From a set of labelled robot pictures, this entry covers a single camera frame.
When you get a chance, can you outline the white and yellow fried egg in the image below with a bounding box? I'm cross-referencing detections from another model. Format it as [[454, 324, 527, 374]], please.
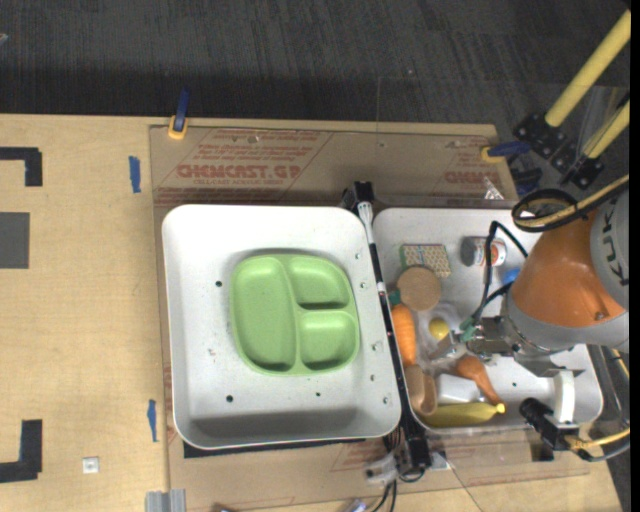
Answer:
[[422, 304, 458, 347]]

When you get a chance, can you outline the black cylinder on white bracket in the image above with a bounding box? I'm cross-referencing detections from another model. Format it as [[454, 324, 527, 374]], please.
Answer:
[[518, 369, 582, 452]]

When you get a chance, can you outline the orange-brown chicken drumstick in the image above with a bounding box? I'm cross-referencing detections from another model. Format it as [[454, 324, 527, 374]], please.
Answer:
[[455, 354, 507, 407]]

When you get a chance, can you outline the tan bread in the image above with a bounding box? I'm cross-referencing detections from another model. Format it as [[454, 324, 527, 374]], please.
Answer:
[[403, 363, 439, 417]]

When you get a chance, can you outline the black block with thin wires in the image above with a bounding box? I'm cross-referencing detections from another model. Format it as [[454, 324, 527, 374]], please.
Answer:
[[393, 433, 434, 472], [341, 181, 377, 211]]

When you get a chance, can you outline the yellow banana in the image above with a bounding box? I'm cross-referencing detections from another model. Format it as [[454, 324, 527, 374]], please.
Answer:
[[423, 400, 508, 429]]

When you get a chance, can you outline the round brown biscuit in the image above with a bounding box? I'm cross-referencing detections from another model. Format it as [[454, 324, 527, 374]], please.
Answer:
[[395, 265, 443, 312]]

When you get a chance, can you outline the white plastic tray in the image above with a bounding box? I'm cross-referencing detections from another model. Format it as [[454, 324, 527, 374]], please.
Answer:
[[371, 206, 605, 432], [160, 203, 404, 451]]

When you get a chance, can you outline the green divided plate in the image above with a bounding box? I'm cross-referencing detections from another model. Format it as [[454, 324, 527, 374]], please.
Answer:
[[229, 254, 362, 377]]

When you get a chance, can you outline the brown cardboard board, red print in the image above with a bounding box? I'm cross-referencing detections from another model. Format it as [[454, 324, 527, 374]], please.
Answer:
[[148, 124, 592, 497]]

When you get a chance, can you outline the white bottle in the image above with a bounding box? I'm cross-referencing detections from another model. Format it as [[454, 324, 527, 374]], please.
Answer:
[[436, 373, 485, 406]]

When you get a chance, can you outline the orange carrot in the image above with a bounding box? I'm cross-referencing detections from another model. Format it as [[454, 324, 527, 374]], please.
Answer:
[[388, 291, 419, 369]]

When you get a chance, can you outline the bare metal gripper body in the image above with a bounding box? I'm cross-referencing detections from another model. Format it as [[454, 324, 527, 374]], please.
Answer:
[[458, 312, 525, 363]]

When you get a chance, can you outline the small can with red label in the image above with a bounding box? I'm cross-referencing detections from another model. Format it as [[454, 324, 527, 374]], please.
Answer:
[[459, 235, 508, 268]]

